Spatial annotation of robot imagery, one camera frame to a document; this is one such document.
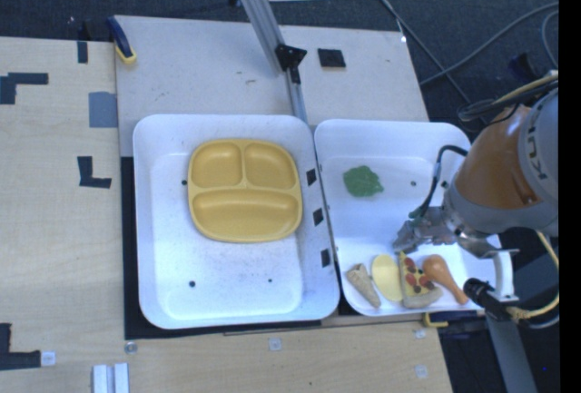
white plastic tub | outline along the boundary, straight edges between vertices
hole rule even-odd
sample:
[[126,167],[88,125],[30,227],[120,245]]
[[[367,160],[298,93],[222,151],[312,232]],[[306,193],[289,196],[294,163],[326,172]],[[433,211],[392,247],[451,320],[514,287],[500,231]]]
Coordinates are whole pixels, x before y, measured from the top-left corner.
[[[371,273],[371,263],[379,254],[389,254],[398,262],[392,242],[408,214],[428,195],[438,150],[444,144],[464,149],[470,146],[467,136],[447,123],[328,120],[317,127],[315,146],[342,288],[347,302],[357,312],[374,317],[479,309],[472,301],[459,305],[451,292],[444,288],[443,297],[426,308],[406,309],[379,294],[381,306],[375,309],[346,278],[346,272],[359,263],[363,263]],[[442,158],[440,183],[450,183],[462,161],[461,156],[446,152]],[[379,176],[383,192],[370,197],[355,197],[348,192],[343,173],[361,165],[367,165]],[[443,189],[438,187],[430,205],[439,206],[442,198]],[[499,246],[497,237],[488,241]],[[440,254],[446,260],[460,288],[470,277],[494,285],[492,260],[478,260],[457,244],[426,244],[410,257],[421,266],[429,254]]]
[[[253,138],[293,157],[303,214],[280,240],[238,243],[201,234],[188,206],[193,151],[204,142]],[[139,301],[162,329],[323,319],[339,302],[339,285],[309,126],[289,115],[157,114],[133,132]]]

yellow cable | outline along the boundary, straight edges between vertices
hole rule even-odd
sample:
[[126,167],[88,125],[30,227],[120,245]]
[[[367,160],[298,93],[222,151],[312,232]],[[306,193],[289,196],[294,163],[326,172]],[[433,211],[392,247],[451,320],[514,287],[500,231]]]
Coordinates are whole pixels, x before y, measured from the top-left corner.
[[[559,258],[556,256],[555,251],[553,250],[553,247],[548,242],[547,237],[542,232],[537,231],[537,236],[541,240],[541,242],[543,243],[543,246],[545,246],[545,248],[547,249],[549,256],[551,257],[551,259],[555,263],[556,271],[558,272],[559,271]],[[544,308],[534,309],[534,310],[526,310],[526,309],[517,308],[516,306],[510,306],[507,308],[507,312],[512,316],[512,319],[514,319],[514,320],[531,319],[533,317],[540,316],[541,314],[545,314],[545,313],[549,312],[556,305],[558,305],[558,303],[559,303],[559,293],[557,292],[555,298],[550,303],[548,303]]]
[[507,100],[508,98],[512,98],[513,96],[517,96],[518,94],[521,94],[521,93],[528,91],[528,90],[532,90],[532,89],[537,88],[538,86],[541,86],[543,84],[548,84],[549,82],[552,82],[558,78],[559,78],[559,72],[555,71],[551,75],[547,75],[547,76],[544,76],[542,78],[539,78],[539,79],[535,80],[534,82],[531,82],[530,84],[523,85],[520,88],[517,88],[516,90],[514,90],[510,93],[507,93],[504,96],[499,97],[498,99],[496,99],[493,102],[493,104],[502,103],[503,101]]

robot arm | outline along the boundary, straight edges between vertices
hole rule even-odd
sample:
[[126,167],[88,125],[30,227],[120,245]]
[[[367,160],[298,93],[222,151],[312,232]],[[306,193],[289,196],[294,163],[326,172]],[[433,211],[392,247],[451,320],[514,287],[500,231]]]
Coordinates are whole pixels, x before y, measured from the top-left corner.
[[527,89],[518,98],[509,94],[493,102],[502,112],[469,152],[457,151],[466,159],[445,190],[442,204],[429,207],[438,183],[440,150],[432,192],[409,215],[393,243],[395,252],[406,253],[422,243],[457,243],[480,259],[493,259],[497,288],[470,279],[465,292],[480,305],[487,300],[499,319],[510,317],[496,306],[517,300],[512,294],[512,271],[505,272],[512,269],[510,256],[517,251],[497,249],[487,237],[514,227],[558,236],[557,79],[554,74],[534,82],[532,91],[543,95],[531,107],[513,103],[529,96]]

light wood surface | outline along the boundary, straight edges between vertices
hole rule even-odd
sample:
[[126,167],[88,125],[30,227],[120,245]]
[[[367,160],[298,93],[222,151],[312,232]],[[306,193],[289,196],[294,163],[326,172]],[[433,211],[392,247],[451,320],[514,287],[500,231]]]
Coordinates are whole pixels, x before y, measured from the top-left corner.
[[[0,38],[0,55],[0,76],[49,74],[0,105],[0,322],[11,351],[56,354],[0,371],[2,393],[91,391],[92,366],[120,362],[132,392],[451,391],[438,333],[418,321],[138,339],[125,353],[118,132],[91,128],[88,110],[89,93],[115,93],[113,46],[89,43],[79,64],[75,42]],[[79,186],[82,155],[110,189]]]

blue and yellow object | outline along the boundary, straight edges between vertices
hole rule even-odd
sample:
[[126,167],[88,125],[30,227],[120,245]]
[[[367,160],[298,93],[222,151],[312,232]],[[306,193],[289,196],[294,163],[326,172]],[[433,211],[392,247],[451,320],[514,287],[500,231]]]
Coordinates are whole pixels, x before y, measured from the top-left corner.
[[137,54],[129,44],[125,32],[114,17],[107,18],[107,25],[115,41],[115,52],[124,64],[132,64],[137,59]]

